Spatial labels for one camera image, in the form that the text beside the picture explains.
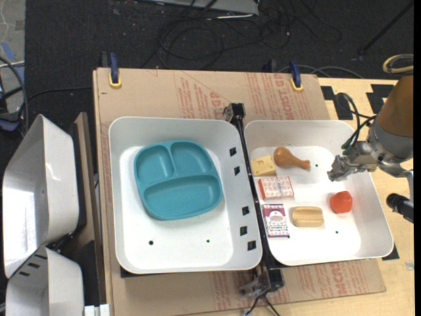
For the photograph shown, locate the blue divided plate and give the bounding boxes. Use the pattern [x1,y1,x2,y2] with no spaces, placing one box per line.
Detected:
[133,139,224,221]

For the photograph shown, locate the black cylinder on white bracket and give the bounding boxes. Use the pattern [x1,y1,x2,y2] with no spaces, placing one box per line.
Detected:
[385,169,414,224]

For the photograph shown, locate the red orange pepper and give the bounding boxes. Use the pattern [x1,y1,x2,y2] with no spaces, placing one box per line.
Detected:
[329,190,354,215]

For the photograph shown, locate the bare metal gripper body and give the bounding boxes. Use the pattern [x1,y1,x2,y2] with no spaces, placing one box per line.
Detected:
[342,142,379,174]

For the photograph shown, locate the brown cardboard board red print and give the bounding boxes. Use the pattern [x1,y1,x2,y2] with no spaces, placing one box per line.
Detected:
[93,67,387,316]

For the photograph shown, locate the brown chicken drumstick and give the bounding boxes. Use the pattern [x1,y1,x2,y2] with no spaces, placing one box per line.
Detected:
[273,146,311,171]

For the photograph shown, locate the tan hot dog bun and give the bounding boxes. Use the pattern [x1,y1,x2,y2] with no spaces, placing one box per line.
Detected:
[291,205,325,228]

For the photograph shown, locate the black block with thin wires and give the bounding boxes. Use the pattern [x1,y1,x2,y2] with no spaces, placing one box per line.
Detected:
[258,265,285,292]
[226,102,247,123]

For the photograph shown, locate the purple and white carton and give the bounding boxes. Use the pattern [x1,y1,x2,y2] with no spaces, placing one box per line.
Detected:
[261,203,291,238]

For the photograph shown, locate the yellow cheese wedge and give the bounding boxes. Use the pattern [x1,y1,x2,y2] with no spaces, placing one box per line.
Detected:
[251,153,277,177]

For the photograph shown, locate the orange and white carton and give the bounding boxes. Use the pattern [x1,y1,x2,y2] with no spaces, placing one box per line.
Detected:
[257,176,295,200]

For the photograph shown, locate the white plastic tray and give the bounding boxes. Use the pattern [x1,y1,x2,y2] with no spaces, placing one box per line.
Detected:
[108,116,264,275]
[243,119,395,267]

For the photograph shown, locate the thin black and white rod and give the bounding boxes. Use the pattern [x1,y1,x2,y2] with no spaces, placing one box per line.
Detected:
[234,118,274,270]

